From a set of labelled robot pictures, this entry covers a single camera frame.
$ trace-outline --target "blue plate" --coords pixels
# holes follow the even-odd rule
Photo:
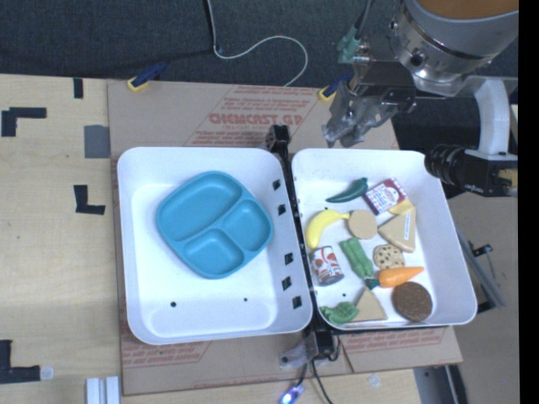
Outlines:
[[[227,173],[201,173],[157,208],[157,228],[197,274],[222,279],[253,260],[270,242],[264,207]]]

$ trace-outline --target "white cable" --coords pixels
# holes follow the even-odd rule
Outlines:
[[[294,42],[295,44],[297,44],[300,48],[302,48],[303,55],[305,56],[305,62],[303,63],[303,68],[300,70],[300,72],[295,77],[293,77],[289,82],[287,82],[284,85],[284,87],[289,87],[292,83],[297,81],[300,78],[301,75],[303,75],[303,73],[307,69],[307,65],[309,64],[309,55],[307,53],[307,49],[305,48],[305,46],[303,46],[303,44],[299,40],[294,39],[293,37],[283,36],[283,35],[270,36],[270,37],[267,37],[265,39],[262,39],[261,41],[257,42],[253,46],[251,46],[249,49],[245,50],[244,52],[240,52],[239,54],[236,54],[235,56],[222,56],[221,54],[219,54],[219,51],[217,50],[216,26],[215,26],[215,22],[214,22],[214,19],[213,19],[213,8],[211,7],[211,0],[206,0],[206,2],[208,4],[208,12],[210,14],[210,21],[211,21],[211,35],[213,37],[213,47],[212,48],[213,48],[213,53],[216,55],[216,57],[218,57],[218,58],[220,58],[222,60],[234,60],[236,58],[246,56],[249,52],[253,51],[255,48],[258,48],[260,45],[262,45],[263,43],[268,42],[270,40],[277,40],[277,39],[290,40],[290,41]]]

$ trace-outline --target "white tray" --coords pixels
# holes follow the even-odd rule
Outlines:
[[[242,183],[269,213],[275,233],[245,267],[204,279],[158,233],[161,201],[206,171]],[[312,318],[307,278],[279,161],[253,148],[138,147],[118,162],[127,318],[150,344],[302,330]]]
[[[446,197],[440,180],[425,170],[422,154],[415,151],[307,149],[293,157],[292,172],[303,230],[324,208],[339,212],[369,210],[362,198],[343,204],[325,202],[326,198],[348,188],[353,180],[363,177],[368,178],[369,188],[387,178],[396,178],[416,207],[416,249],[412,253],[406,252],[404,257],[407,266],[425,268],[413,281],[421,283],[430,292],[434,304],[432,315],[421,323],[407,321],[393,309],[392,290],[376,287],[373,292],[382,303],[387,320],[336,325],[338,329],[436,327],[464,324],[475,317],[476,296]],[[391,216],[389,212],[382,213],[376,222],[380,225]],[[364,281],[351,270],[339,246],[340,241],[350,237],[345,221],[332,224],[322,234],[319,246],[333,247],[344,278],[335,284],[319,286],[316,277],[312,276],[318,306],[336,306],[345,300],[356,303],[365,288]],[[370,259],[374,247],[384,243],[387,242],[379,235],[371,240],[361,240]]]

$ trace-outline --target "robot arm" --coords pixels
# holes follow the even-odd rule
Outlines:
[[[339,62],[351,64],[354,76],[337,88],[331,119],[323,127],[328,146],[362,142],[370,128],[396,113],[411,112],[417,98],[473,96],[481,119],[478,149],[440,146],[425,165],[467,191],[515,195],[517,156],[507,146],[508,96],[517,80],[471,73],[518,35],[518,0],[393,1],[387,34],[364,35],[356,23],[339,42]],[[366,10],[371,4],[367,0]]]

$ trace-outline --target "wooden surface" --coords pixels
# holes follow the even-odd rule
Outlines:
[[[120,376],[120,340],[109,159],[84,157],[84,126],[108,125],[106,81],[0,75],[0,109],[45,107],[0,137],[0,339],[12,366],[51,366],[52,380],[0,385],[0,402],[84,403],[89,377]],[[88,186],[104,215],[75,212],[73,185]],[[325,377],[335,403],[420,403],[411,369]],[[301,402],[323,403],[315,380]],[[123,403],[277,402],[290,382],[149,396]]]

